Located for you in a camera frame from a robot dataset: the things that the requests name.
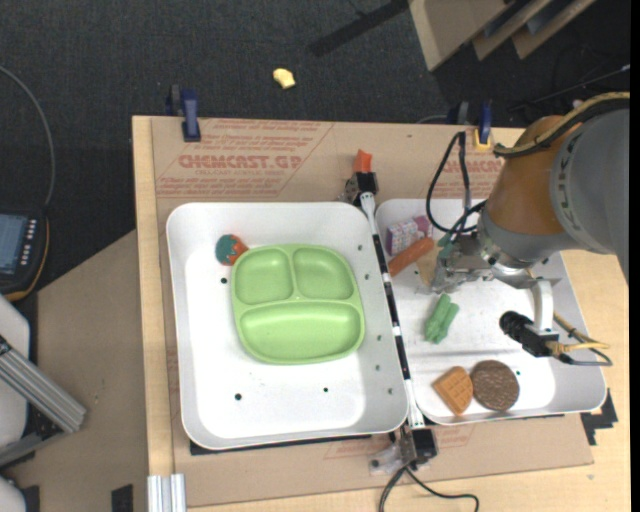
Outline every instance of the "cookie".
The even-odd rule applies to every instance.
[[[473,397],[487,409],[506,411],[520,395],[515,373],[500,361],[482,361],[471,371]]]
[[[471,403],[473,384],[469,374],[461,366],[454,366],[438,377],[433,387],[456,416],[460,416]]]

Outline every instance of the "black carpet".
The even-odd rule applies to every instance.
[[[630,0],[599,0],[525,60],[510,42],[479,62],[463,47],[427,70],[406,1],[4,0],[0,65],[51,125],[57,179],[39,286],[135,227],[131,116],[162,115],[171,84],[201,116],[415,123],[491,100],[495,126],[564,113],[575,98],[629,90],[630,73],[524,108],[630,59]],[[295,72],[283,91],[276,67]],[[0,206],[40,204],[48,149],[28,97],[0,75]]]

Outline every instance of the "white tray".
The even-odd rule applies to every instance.
[[[246,353],[234,324],[231,267],[215,244],[235,234],[249,247],[305,243],[351,265],[365,313],[353,354],[307,365],[271,365]],[[190,203],[167,221],[182,420],[212,450],[389,432],[407,398],[372,236],[357,208],[331,203]]]
[[[440,224],[451,226],[462,213],[462,202],[434,200],[432,210]],[[424,200],[394,199],[380,205],[376,222],[383,245],[388,226],[424,214]],[[476,217],[472,217],[468,225],[475,221]],[[438,233],[437,230],[434,232],[434,238],[441,237],[442,233]],[[561,256],[556,254],[549,263],[534,270],[537,275],[561,279],[553,288],[555,309],[586,333]],[[440,344],[433,344],[425,341],[424,325],[439,296],[429,293],[417,274],[416,265],[399,273],[392,284],[416,402],[430,420],[460,424],[583,412],[600,407],[604,401],[606,385],[599,367],[570,366],[551,358],[535,358],[502,333],[498,321],[506,311],[513,310],[533,318],[530,292],[516,290],[497,280],[463,284],[451,294],[452,301],[460,305],[460,311],[449,334]],[[563,332],[561,341],[569,341]],[[574,354],[576,359],[595,360],[594,354],[586,350]],[[518,401],[507,412],[495,412],[472,400],[463,416],[455,416],[436,394],[433,382],[452,366],[471,371],[476,363],[485,359],[500,360],[516,373],[520,384]]]

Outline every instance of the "blue clamp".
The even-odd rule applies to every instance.
[[[184,116],[182,136],[185,142],[200,142],[200,125],[198,124],[198,99],[193,89],[180,89],[172,85],[165,102],[168,115]]]
[[[480,111],[480,120],[477,129],[477,144],[480,146],[489,145],[489,135],[491,134],[491,102],[485,101]]]

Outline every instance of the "green plate compartment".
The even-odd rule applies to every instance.
[[[231,290],[240,340],[261,361],[331,361],[355,351],[364,338],[353,271],[333,249],[303,244],[251,249],[233,265]]]

